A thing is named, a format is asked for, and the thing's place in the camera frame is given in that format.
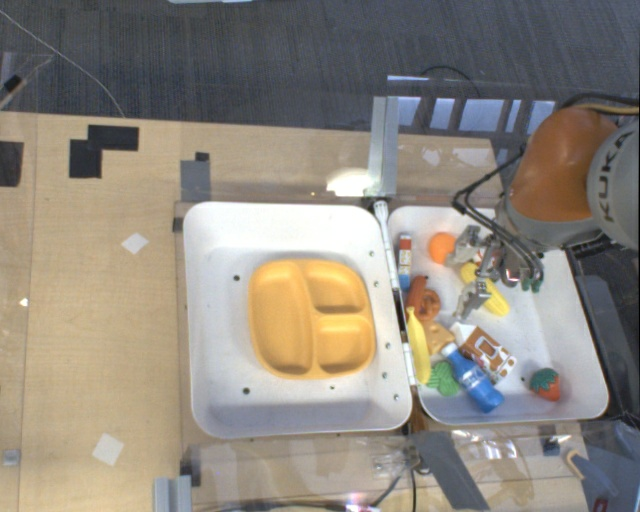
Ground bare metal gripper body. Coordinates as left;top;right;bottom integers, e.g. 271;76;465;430
476;234;545;290

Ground yellow toy corn cob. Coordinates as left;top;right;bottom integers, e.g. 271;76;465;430
459;261;512;318

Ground orange toy fruit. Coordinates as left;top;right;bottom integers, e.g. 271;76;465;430
428;232;459;266

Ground brown toy doughnut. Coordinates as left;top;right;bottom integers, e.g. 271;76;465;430
414;288;443;323

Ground tan toy pizza slice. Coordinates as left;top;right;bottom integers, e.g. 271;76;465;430
424;321;457;358

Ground brown and white carton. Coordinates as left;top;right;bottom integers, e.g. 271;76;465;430
449;321;518;386

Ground red-brown toy sausage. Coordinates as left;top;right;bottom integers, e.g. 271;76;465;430
405;274;431;309

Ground yellow banana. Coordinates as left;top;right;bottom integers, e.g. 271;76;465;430
404;305;433;386

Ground white plastic tray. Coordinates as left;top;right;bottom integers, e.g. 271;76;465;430
387;205;611;427
182;200;415;440

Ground blue bottle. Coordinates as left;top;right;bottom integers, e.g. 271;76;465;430
439;341;506;415

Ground red toy strawberry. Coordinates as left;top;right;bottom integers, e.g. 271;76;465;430
529;367;562;403

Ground orange divided plate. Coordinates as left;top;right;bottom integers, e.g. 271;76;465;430
247;258;378;380

